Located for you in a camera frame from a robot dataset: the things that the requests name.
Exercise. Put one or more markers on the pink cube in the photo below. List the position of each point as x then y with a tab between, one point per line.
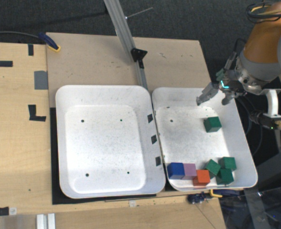
190	169

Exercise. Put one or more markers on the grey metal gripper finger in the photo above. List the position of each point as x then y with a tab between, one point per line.
207	92
228	99

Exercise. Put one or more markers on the black cylinder on white bracket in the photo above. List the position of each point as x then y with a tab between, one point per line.
273	101

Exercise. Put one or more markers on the orange cube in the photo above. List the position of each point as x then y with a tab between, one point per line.
202	177

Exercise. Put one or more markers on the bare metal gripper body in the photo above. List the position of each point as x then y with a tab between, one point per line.
249	86

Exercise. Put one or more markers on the blue cube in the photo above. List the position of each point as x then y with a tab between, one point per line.
176	170

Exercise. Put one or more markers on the white plastic tray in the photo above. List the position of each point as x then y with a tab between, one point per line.
104	147
188	142

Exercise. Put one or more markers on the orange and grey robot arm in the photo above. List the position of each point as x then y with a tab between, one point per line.
262	44

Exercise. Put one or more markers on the green cube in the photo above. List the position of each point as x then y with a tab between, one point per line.
212	124
225	176
212	167
228	163

